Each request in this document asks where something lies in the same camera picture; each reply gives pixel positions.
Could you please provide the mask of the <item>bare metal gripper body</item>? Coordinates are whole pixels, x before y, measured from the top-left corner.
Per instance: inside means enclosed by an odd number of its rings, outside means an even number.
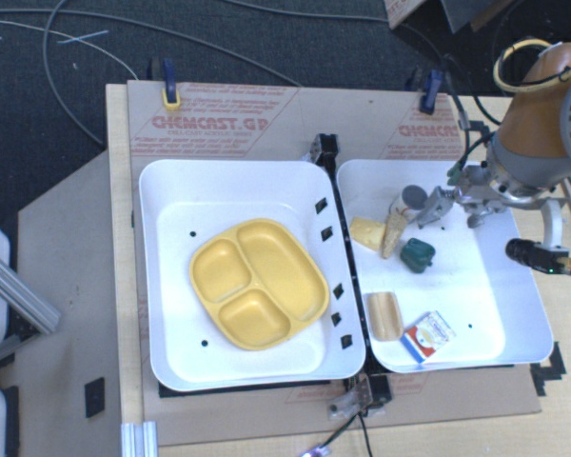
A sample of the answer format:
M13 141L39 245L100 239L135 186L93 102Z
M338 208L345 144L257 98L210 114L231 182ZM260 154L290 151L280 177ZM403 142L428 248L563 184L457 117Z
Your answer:
M453 168L454 201L465 210L503 210L515 204L509 188L513 178L499 163L480 163Z

